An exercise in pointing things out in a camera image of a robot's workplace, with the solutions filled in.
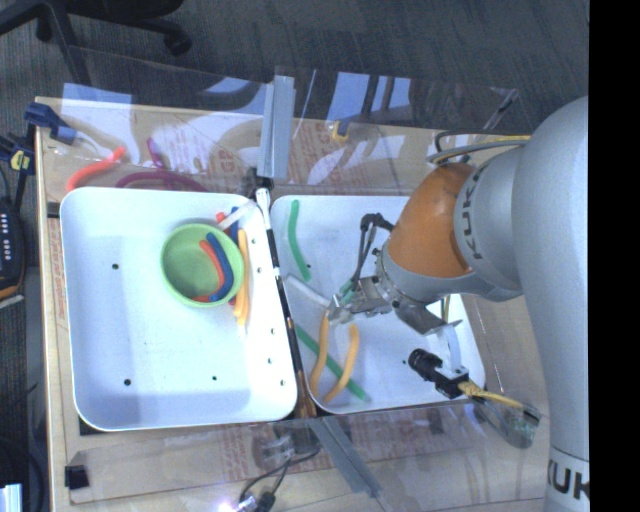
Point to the white plastic tray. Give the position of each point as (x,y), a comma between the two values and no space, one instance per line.
(150,350)
(400,370)

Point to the brown cardboard board red print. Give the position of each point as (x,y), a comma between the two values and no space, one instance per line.
(150,460)

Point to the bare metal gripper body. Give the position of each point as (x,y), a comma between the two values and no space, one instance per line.
(371,295)

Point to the green tube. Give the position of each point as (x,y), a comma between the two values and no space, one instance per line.
(320,353)
(295,240)

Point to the black cylinder on white bracket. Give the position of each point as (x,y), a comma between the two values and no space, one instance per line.
(434,369)

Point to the yellow tube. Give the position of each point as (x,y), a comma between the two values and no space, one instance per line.
(322,350)
(244,280)
(353,355)

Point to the white tube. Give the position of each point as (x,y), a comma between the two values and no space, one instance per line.
(237,215)

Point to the thin black and white rod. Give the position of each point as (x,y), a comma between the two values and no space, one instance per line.
(274,255)

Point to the blue tube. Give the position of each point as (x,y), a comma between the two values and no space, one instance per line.
(226,265)
(234,222)

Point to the red tube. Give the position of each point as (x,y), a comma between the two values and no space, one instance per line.
(87,170)
(214,260)
(220,217)

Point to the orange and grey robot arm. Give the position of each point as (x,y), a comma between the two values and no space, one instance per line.
(550,240)

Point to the green bowl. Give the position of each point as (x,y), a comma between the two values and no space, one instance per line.
(187,267)

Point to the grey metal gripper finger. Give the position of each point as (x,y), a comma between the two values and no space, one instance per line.
(334,303)
(342,317)

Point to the purple tube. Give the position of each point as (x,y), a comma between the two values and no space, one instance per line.
(154,152)
(160,176)

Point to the black office chair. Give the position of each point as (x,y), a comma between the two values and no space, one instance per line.
(125,20)

